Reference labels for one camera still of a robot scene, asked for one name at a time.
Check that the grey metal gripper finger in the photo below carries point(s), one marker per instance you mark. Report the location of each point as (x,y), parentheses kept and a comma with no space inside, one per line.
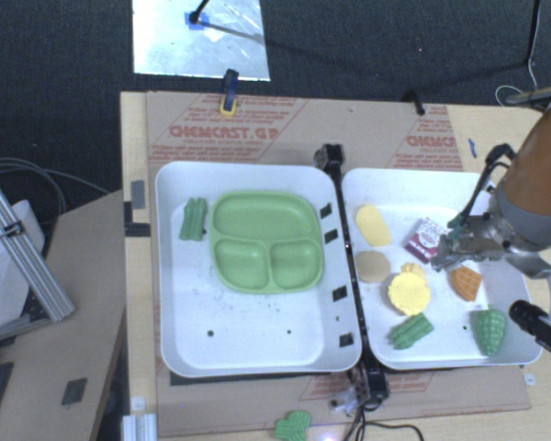
(442,261)
(446,241)

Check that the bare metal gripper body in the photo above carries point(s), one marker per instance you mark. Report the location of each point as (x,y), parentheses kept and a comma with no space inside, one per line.
(484,244)

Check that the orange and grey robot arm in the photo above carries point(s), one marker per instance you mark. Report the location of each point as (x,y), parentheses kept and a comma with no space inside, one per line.
(539,163)

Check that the purple and white carton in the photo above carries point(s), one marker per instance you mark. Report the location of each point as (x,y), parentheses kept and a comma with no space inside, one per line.
(421,241)

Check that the small yellow scalloped toy food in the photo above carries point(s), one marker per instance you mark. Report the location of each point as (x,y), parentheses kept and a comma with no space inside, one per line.
(414,269)

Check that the orange waffle piece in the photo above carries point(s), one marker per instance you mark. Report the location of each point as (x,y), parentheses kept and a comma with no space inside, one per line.
(466,284)

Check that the yellow round scalloped toy food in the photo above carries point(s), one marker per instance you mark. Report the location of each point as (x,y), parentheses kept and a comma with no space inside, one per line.
(408,294)

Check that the tan round biscuit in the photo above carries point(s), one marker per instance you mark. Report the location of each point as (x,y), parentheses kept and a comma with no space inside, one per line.
(373,267)

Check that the white plastic tray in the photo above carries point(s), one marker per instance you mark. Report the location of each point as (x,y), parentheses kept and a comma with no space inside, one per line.
(257,329)
(445,333)

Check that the yellow oval toy food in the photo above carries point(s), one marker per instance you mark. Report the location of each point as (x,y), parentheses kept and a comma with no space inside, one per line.
(373,225)

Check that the green asparagus bundle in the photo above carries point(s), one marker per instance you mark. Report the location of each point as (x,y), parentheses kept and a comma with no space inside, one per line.
(411,332)
(193,221)

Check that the green ribbed leafy vegetable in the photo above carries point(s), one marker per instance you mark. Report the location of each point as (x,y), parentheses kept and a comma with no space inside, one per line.
(490,332)

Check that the thin black rod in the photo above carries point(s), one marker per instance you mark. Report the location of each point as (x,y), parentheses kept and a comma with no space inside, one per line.
(349,246)

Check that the green divided plate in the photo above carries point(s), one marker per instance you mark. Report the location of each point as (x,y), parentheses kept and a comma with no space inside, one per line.
(264,241)

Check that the brown cardboard board, red print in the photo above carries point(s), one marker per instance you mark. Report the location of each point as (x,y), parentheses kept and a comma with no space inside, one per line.
(275,127)

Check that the green broccoli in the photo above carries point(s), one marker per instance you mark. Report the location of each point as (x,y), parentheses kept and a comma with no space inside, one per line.
(293,425)

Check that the black cylinder on white bracket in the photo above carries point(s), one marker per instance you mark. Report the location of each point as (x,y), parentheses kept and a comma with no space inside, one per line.
(535,322)

